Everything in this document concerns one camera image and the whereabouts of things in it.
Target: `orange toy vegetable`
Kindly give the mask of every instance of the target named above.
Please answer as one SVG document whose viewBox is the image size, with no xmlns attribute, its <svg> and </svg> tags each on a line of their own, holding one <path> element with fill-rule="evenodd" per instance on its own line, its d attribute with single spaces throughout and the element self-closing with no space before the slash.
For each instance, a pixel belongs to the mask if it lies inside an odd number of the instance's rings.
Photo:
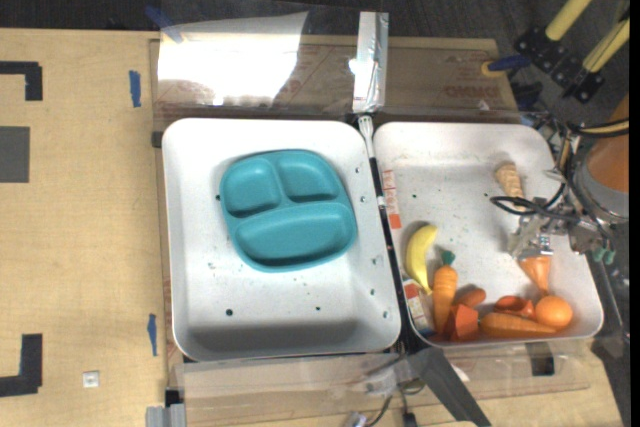
<svg viewBox="0 0 640 427">
<path fill-rule="evenodd" d="M 552 327 L 507 313 L 485 315 L 480 321 L 480 329 L 493 338 L 534 338 L 556 332 Z"/>
<path fill-rule="evenodd" d="M 516 295 L 505 295 L 496 302 L 493 307 L 496 313 L 507 313 L 508 315 L 516 315 L 530 320 L 536 320 L 535 309 L 533 303 L 529 299 L 518 297 Z"/>
<path fill-rule="evenodd" d="M 468 342 L 478 337 L 478 312 L 464 304 L 452 308 L 454 330 L 452 342 Z"/>
<path fill-rule="evenodd" d="M 474 288 L 456 301 L 456 304 L 464 304 L 469 308 L 475 308 L 487 298 L 487 293 L 482 288 Z"/>
<path fill-rule="evenodd" d="M 542 295 L 549 294 L 549 269 L 551 268 L 549 256 L 530 256 L 520 260 L 520 267 L 540 289 Z"/>
<path fill-rule="evenodd" d="M 447 319 L 451 313 L 451 305 L 456 295 L 458 286 L 458 273 L 451 267 L 455 260 L 455 255 L 451 251 L 442 253 L 442 262 L 433 276 L 433 316 L 436 324 L 436 332 L 442 333 L 447 324 Z"/>
<path fill-rule="evenodd" d="M 567 301 L 556 295 L 543 297 L 536 304 L 538 322 L 545 326 L 563 329 L 573 318 L 573 309 Z"/>
</svg>

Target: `orange object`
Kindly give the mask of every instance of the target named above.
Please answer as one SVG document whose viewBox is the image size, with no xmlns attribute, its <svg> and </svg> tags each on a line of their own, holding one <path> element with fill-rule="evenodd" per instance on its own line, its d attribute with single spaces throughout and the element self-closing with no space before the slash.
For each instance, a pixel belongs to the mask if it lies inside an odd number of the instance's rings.
<svg viewBox="0 0 640 427">
<path fill-rule="evenodd" d="M 545 326 L 563 329 L 571 322 L 573 309 L 562 297 L 548 295 L 536 304 L 536 317 Z"/>
<path fill-rule="evenodd" d="M 505 295 L 498 299 L 493 307 L 496 313 L 506 313 L 507 315 L 516 315 L 525 319 L 536 320 L 535 308 L 533 302 L 524 297 L 517 295 Z"/>
<path fill-rule="evenodd" d="M 464 304 L 469 308 L 475 308 L 487 298 L 487 293 L 482 288 L 475 288 L 456 301 L 456 304 Z"/>
<path fill-rule="evenodd" d="M 524 198 L 522 181 L 513 162 L 506 162 L 496 170 L 496 179 L 507 196 Z"/>
<path fill-rule="evenodd" d="M 390 214 L 389 215 L 389 224 L 391 225 L 392 230 L 399 230 L 402 228 L 402 222 L 400 221 L 400 215 L 398 214 Z"/>
<path fill-rule="evenodd" d="M 550 326 L 508 313 L 485 315 L 480 321 L 480 329 L 492 338 L 535 338 L 556 332 Z"/>
<path fill-rule="evenodd" d="M 478 337 L 478 312 L 464 304 L 458 304 L 452 308 L 454 330 L 451 335 L 452 342 L 469 342 Z"/>
<path fill-rule="evenodd" d="M 454 260 L 455 255 L 451 251 L 442 253 L 444 265 L 433 276 L 433 317 L 438 333 L 444 332 L 458 287 L 458 273 L 451 267 Z"/>
<path fill-rule="evenodd" d="M 456 313 L 458 313 L 458 305 L 451 307 L 451 312 L 444 324 L 444 329 L 442 330 L 442 333 L 438 335 L 444 337 L 444 341 L 452 341 L 451 338 L 456 331 Z"/>
<path fill-rule="evenodd" d="M 549 294 L 549 270 L 551 269 L 551 257 L 530 256 L 520 260 L 520 267 L 533 281 L 542 295 Z"/>
<path fill-rule="evenodd" d="M 629 117 L 629 93 L 622 99 L 610 121 Z M 629 193 L 629 135 L 600 139 L 587 155 L 587 169 L 602 185 Z"/>
</svg>

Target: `teal plate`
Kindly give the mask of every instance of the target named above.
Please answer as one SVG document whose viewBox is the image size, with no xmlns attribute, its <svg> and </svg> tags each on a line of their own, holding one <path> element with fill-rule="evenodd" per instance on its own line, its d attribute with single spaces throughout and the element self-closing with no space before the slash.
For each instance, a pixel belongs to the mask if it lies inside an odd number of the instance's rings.
<svg viewBox="0 0 640 427">
<path fill-rule="evenodd" d="M 351 202 L 331 165 L 303 150 L 261 153 L 232 164 L 220 202 L 234 247 L 266 272 L 328 262 L 353 244 Z"/>
</svg>

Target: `black clamp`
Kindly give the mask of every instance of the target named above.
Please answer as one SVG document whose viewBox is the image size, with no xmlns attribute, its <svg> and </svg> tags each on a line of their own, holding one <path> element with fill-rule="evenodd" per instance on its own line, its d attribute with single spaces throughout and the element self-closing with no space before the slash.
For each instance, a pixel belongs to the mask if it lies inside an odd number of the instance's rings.
<svg viewBox="0 0 640 427">
<path fill-rule="evenodd" d="M 562 87 L 565 98 L 574 96 L 581 103 L 587 103 L 604 85 L 604 77 L 599 72 L 585 69 L 582 59 L 559 41 L 549 39 L 542 27 L 529 29 L 516 40 L 514 47 Z"/>
</svg>

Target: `toy carrot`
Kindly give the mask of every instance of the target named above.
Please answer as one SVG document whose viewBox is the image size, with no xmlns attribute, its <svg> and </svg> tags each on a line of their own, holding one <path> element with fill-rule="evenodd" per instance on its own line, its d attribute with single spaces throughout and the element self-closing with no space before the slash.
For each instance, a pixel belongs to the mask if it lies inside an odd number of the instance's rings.
<svg viewBox="0 0 640 427">
<path fill-rule="evenodd" d="M 475 308 L 479 304 L 481 304 L 487 298 L 487 293 L 482 288 L 474 288 L 470 290 L 466 294 L 464 294 L 460 299 L 456 301 L 456 304 L 464 304 L 469 308 Z"/>
<path fill-rule="evenodd" d="M 498 299 L 493 307 L 493 311 L 496 313 L 516 315 L 529 320 L 537 320 L 533 302 L 516 295 L 505 295 Z"/>
<path fill-rule="evenodd" d="M 433 276 L 433 313 L 436 331 L 442 333 L 451 313 L 451 305 L 458 286 L 458 273 L 451 267 L 455 260 L 451 251 L 442 253 L 442 265 Z"/>
<path fill-rule="evenodd" d="M 520 267 L 527 276 L 540 289 L 543 296 L 549 295 L 549 270 L 551 268 L 551 257 L 549 256 L 529 256 L 519 261 Z"/>
<path fill-rule="evenodd" d="M 451 308 L 453 318 L 452 342 L 468 342 L 478 337 L 478 312 L 464 304 L 457 304 Z"/>
<path fill-rule="evenodd" d="M 485 315 L 480 321 L 480 329 L 493 338 L 534 338 L 556 332 L 552 327 L 508 313 Z"/>
</svg>

